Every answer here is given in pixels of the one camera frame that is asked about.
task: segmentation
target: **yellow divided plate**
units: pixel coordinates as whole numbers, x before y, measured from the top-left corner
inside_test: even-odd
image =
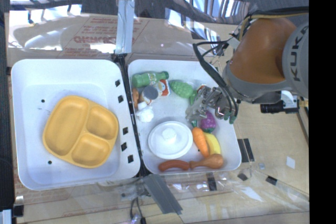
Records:
[[[110,156],[118,131],[118,119],[111,111],[69,95],[54,107],[43,132],[43,144],[69,163],[95,168]]]

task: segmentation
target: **green bottle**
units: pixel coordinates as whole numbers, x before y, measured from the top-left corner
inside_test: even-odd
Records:
[[[140,88],[143,86],[154,85],[158,81],[162,79],[168,79],[169,74],[166,71],[160,73],[143,73],[143,74],[135,74],[132,77],[132,85],[133,87]]]

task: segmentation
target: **orange carrot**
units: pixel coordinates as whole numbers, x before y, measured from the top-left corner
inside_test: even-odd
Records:
[[[203,130],[199,127],[194,127],[192,129],[193,139],[194,142],[199,149],[199,151],[202,153],[202,155],[206,158],[209,156],[209,149],[208,145],[206,143],[205,135],[203,133]]]

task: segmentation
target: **purple toy grape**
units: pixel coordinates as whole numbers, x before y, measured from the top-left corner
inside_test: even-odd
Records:
[[[206,111],[206,119],[201,119],[200,127],[206,133],[211,133],[216,127],[216,120],[208,110]]]

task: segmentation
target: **orange sausage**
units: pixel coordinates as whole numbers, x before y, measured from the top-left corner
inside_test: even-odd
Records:
[[[180,168],[182,170],[188,170],[190,165],[188,162],[181,161],[179,159],[171,159],[159,164],[159,170],[164,172],[170,168]]]

